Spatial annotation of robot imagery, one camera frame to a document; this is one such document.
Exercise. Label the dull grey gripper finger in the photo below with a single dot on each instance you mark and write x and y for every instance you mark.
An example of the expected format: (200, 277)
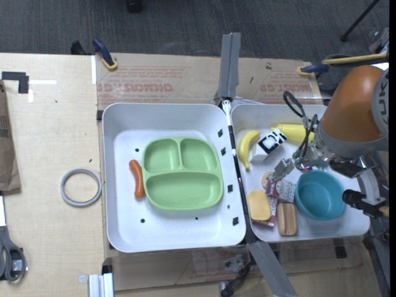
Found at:
(286, 163)
(277, 173)

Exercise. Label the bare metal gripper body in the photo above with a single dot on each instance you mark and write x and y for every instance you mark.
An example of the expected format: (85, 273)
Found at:
(318, 161)

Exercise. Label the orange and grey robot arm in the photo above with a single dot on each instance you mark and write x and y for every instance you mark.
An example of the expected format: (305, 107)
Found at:
(349, 110)

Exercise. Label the tan round biscuit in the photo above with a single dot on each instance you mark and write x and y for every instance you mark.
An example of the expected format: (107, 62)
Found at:
(265, 180)

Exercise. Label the white colourful printed packet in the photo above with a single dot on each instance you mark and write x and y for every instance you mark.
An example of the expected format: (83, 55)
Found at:
(284, 190)

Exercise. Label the black and white carton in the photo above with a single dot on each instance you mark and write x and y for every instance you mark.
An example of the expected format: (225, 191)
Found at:
(267, 145)

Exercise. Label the yellow squeeze bottle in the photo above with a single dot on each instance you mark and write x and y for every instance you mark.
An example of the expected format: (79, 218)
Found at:
(294, 131)

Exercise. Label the blue bowl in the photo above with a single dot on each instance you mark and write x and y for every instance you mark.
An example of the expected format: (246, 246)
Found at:
(318, 196)

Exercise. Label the yellow bread slice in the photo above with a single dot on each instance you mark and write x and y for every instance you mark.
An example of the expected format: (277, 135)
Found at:
(259, 205)

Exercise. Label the yellow banana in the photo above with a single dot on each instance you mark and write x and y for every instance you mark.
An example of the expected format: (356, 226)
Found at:
(245, 144)

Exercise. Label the brown bread bun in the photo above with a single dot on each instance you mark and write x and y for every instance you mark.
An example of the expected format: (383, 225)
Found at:
(286, 219)

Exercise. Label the white plastic tray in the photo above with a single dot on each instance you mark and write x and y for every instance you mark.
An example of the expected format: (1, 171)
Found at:
(325, 230)
(130, 227)

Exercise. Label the green divided plate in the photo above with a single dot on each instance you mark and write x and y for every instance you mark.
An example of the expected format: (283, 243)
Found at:
(182, 175)

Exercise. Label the brown cardboard board red print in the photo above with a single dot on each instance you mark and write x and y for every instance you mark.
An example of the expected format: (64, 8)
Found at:
(185, 82)

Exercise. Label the orange sausage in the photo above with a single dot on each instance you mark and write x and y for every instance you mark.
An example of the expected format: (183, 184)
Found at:
(138, 178)

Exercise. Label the brown paper bag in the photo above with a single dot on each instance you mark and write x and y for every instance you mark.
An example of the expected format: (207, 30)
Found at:
(7, 153)

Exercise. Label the black cylinder on white bracket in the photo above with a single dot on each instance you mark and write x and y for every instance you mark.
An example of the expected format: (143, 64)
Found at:
(362, 200)

